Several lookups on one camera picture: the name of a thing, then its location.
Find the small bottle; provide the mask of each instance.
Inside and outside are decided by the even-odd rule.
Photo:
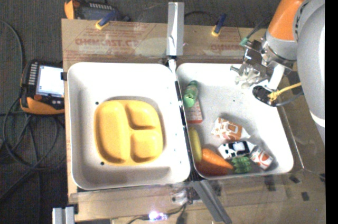
[[[184,96],[183,96],[184,106],[187,108],[191,108],[197,100],[198,93],[199,91],[197,88],[197,81],[193,80],[185,88]]]

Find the orange device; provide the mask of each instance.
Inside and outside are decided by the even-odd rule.
[[[30,61],[21,77],[20,105],[24,112],[37,115],[64,113],[63,72],[59,64]]]
[[[119,12],[107,3],[70,0],[64,4],[64,11],[68,19],[99,20],[113,10],[116,15],[112,20],[121,20]]]

